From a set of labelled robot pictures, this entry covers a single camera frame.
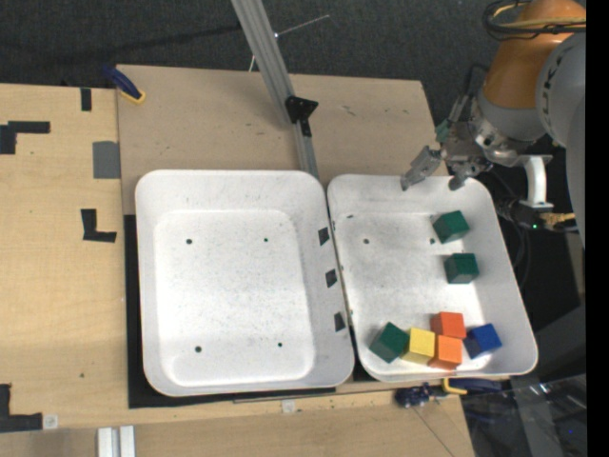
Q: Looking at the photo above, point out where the blue cube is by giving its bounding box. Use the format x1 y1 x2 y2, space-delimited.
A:
462 322 503 361

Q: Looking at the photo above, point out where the white plastic tray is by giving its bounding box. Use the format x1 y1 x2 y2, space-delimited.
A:
325 172 540 385
134 169 356 398

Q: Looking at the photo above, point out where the black cylinder on white bracket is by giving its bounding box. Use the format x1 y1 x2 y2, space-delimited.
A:
496 154 556 230

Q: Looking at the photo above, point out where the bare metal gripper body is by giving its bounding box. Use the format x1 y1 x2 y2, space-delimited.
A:
439 120 525 174

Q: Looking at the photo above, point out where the green cube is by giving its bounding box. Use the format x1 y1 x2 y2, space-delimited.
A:
430 209 471 245
368 321 411 365
442 252 481 286

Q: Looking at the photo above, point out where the orange cube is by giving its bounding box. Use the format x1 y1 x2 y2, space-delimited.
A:
429 310 468 340
427 334 464 371

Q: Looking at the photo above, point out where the pale wood board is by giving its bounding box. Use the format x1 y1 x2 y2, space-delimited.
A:
115 63 477 417

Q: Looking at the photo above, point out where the yellow cube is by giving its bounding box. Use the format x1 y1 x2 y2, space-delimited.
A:
400 327 437 366

